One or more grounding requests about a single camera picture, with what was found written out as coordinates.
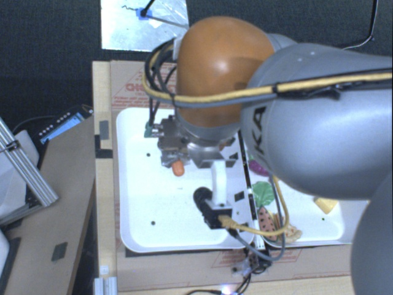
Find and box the yellow cheese wedge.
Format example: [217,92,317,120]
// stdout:
[313,196,340,214]

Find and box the brown cardboard board red print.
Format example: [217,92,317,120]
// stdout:
[91,60,354,293]

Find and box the orange sausage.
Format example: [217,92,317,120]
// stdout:
[171,160,186,178]

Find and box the white plastic tray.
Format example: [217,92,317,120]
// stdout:
[245,152,354,249]
[115,107,256,253]

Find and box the slice of pizza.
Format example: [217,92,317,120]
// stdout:
[276,224,303,244]

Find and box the black cylinder on white bracket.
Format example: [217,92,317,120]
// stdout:
[192,160,235,230]

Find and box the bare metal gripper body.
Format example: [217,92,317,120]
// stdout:
[157,117,227,169]

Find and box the black block with thin wires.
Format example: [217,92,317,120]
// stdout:
[232,248,273,277]

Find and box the green leafy vegetable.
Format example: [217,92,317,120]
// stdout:
[251,181,275,209]

